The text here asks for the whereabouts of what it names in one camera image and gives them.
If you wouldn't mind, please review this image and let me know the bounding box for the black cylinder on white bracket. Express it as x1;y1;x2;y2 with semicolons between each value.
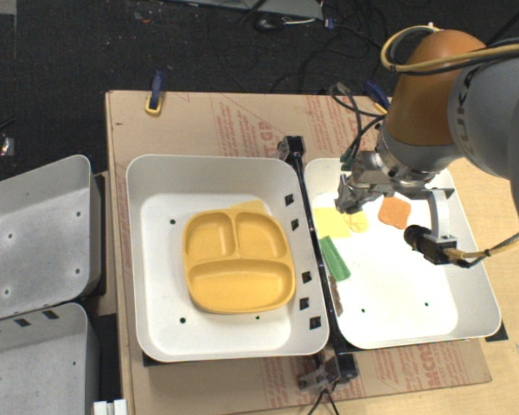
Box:
402;187;458;266

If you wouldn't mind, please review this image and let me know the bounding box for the green cylinder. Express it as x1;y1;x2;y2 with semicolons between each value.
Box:
318;234;353;283

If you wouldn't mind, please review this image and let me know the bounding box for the brown bar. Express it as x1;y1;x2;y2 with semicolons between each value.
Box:
328;274;345;317

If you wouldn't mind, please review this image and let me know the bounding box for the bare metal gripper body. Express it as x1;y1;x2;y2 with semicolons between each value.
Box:
349;149;418;199

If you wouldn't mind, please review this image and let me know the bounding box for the white plastic tray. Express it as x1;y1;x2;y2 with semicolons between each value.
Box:
125;153;331;364
304;156;503;351

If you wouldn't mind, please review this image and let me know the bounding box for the pale yellow flat square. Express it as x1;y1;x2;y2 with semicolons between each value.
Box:
312;206;353;239

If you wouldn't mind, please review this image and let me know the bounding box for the thin black rod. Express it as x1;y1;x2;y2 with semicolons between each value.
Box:
290;153;348;362

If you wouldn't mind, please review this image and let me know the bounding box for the brown cardboard board red print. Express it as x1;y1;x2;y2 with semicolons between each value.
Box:
105;90;493;415

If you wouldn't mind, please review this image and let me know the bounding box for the orange bread slice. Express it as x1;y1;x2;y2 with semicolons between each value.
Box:
376;195;413;231

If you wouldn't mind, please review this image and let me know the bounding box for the yellow divided plate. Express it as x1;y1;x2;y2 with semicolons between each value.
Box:
181;208;298;316

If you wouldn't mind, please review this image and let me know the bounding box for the black block with thin wires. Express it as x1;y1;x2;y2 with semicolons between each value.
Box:
297;351;360;392
278;135;308;164

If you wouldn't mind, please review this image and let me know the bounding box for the yellow round biscuit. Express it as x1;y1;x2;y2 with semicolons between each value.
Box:
343;209;369;234

